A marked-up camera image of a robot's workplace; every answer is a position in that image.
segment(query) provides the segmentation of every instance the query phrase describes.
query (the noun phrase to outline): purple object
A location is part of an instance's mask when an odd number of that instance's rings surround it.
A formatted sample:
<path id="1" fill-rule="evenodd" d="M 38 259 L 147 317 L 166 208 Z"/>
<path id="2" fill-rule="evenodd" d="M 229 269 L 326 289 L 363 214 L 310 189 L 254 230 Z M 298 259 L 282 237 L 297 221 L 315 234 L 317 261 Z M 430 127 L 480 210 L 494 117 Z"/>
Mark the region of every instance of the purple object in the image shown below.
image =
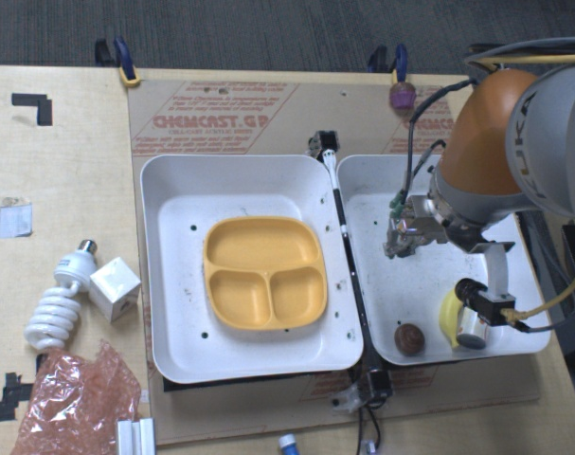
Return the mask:
<path id="1" fill-rule="evenodd" d="M 416 88 L 410 82 L 397 82 L 390 88 L 390 104 L 395 110 L 412 109 L 416 97 Z"/>

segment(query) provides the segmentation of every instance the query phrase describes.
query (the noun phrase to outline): brown round object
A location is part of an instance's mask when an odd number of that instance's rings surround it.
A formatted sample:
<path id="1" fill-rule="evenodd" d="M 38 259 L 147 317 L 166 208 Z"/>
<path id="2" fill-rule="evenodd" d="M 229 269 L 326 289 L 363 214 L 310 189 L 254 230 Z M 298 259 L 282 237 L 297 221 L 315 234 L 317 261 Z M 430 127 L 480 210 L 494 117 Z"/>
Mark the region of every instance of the brown round object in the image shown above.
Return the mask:
<path id="1" fill-rule="evenodd" d="M 404 323 L 394 333 L 394 342 L 403 355 L 419 354 L 425 341 L 423 332 L 413 323 Z"/>

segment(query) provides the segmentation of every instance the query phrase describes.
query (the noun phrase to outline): gray carpet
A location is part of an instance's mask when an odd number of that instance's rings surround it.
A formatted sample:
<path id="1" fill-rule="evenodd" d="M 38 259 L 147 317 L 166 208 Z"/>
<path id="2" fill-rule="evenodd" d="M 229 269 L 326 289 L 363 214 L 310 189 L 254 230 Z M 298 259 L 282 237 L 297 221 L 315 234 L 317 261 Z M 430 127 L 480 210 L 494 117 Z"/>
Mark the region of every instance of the gray carpet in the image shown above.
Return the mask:
<path id="1" fill-rule="evenodd" d="M 138 67 L 470 74 L 472 43 L 575 35 L 575 0 L 0 0 L 0 64 L 95 65 L 122 35 Z"/>

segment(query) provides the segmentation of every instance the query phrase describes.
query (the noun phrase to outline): yellow object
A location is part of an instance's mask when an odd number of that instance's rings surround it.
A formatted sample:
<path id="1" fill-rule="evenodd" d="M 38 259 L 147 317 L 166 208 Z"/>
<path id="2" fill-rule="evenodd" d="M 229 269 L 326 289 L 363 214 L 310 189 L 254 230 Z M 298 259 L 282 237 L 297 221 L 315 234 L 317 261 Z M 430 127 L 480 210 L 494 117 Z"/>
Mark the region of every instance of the yellow object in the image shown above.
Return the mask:
<path id="1" fill-rule="evenodd" d="M 118 74 L 120 75 L 120 79 L 123 81 L 123 84 L 125 84 L 126 87 L 136 87 L 142 81 L 142 79 L 139 77 L 139 73 L 137 72 L 135 66 L 134 66 L 135 77 L 132 80 L 127 79 L 127 75 L 125 74 L 125 71 L 123 70 L 122 67 L 118 69 Z"/>
<path id="2" fill-rule="evenodd" d="M 500 314 L 502 314 L 508 323 L 514 323 L 517 320 L 526 320 L 529 317 L 533 317 L 534 315 L 539 314 L 540 312 L 544 312 L 549 308 L 552 308 L 554 305 L 561 303 L 564 299 L 566 299 L 569 295 L 571 295 L 575 291 L 575 278 L 569 284 L 569 286 L 563 290 L 559 295 L 553 298 L 546 303 L 543 303 L 539 307 L 534 308 L 533 310 L 529 310 L 528 312 L 519 312 L 518 310 L 514 310 L 513 308 L 502 308 L 500 310 Z"/>
<path id="3" fill-rule="evenodd" d="M 456 339 L 458 335 L 458 315 L 464 306 L 463 302 L 456 296 L 456 290 L 449 291 L 440 305 L 439 326 L 442 332 L 451 342 L 451 348 L 459 346 Z"/>
<path id="4" fill-rule="evenodd" d="M 471 61 L 485 66 L 490 72 L 497 70 L 497 64 L 575 64 L 575 54 L 557 56 L 492 56 Z"/>
<path id="5" fill-rule="evenodd" d="M 203 261 L 211 307 L 231 327 L 301 327 L 317 320 L 327 306 L 320 243 L 297 219 L 225 219 L 207 233 Z"/>

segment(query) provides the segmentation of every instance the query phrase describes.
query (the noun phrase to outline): wooden table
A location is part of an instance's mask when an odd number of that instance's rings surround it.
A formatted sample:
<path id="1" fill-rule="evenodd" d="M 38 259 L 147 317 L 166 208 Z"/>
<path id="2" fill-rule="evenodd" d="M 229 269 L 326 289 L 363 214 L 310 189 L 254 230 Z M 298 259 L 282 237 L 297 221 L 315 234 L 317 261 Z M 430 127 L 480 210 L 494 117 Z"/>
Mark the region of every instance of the wooden table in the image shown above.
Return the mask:
<path id="1" fill-rule="evenodd" d="M 389 76 L 140 69 L 144 79 L 385 84 Z M 442 85 L 448 77 L 420 76 Z M 47 94 L 53 126 L 36 124 L 34 108 L 11 105 L 12 93 Z M 460 103 L 454 104 L 456 110 Z M 57 261 L 83 239 L 99 245 L 99 264 L 120 256 L 139 270 L 127 91 L 114 69 L 0 66 L 0 206 L 7 197 L 32 204 L 28 237 L 0 239 L 0 398 L 5 373 L 32 382 L 36 352 L 22 331 L 41 294 L 55 285 Z M 141 306 L 113 324 L 82 299 L 68 348 L 94 358 L 108 340 L 147 388 Z M 487 408 L 427 413 L 381 421 L 382 453 L 575 454 L 575 391 L 557 339 L 532 356 L 540 397 Z M 15 421 L 0 422 L 0 454 L 13 447 L 27 403 Z M 148 405 L 140 405 L 148 414 Z M 355 423 L 296 434 L 302 454 L 354 453 Z M 373 433 L 366 428 L 366 438 Z M 159 453 L 277 453 L 279 434 L 163 446 Z"/>

